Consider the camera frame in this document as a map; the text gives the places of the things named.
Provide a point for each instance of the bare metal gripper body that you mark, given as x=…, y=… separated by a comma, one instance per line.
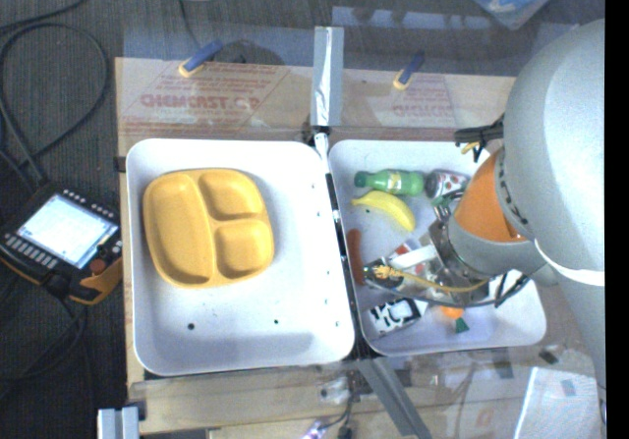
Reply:
x=444, y=262

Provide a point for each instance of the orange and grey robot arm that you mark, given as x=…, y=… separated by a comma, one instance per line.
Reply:
x=555, y=142

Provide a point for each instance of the red and white carton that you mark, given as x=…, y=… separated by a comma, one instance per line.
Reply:
x=405, y=248

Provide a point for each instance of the orange carrot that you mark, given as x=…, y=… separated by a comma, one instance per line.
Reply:
x=451, y=312

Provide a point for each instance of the black and white carton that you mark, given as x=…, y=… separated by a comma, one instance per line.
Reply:
x=395, y=315

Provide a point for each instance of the yellow banana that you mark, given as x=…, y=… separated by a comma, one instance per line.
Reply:
x=390, y=206

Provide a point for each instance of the silver and red can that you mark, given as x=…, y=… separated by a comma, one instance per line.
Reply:
x=444, y=181

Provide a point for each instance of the white plastic tray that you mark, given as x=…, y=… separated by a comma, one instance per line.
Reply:
x=295, y=319
x=496, y=334

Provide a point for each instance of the brown sausage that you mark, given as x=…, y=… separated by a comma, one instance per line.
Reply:
x=355, y=253

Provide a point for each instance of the green plastic bottle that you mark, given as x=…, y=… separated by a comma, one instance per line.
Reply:
x=393, y=182

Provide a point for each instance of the yellow divided plate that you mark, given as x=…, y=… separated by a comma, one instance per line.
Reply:
x=206, y=228

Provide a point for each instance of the brown cardboard board red print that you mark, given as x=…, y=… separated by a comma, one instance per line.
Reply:
x=221, y=100

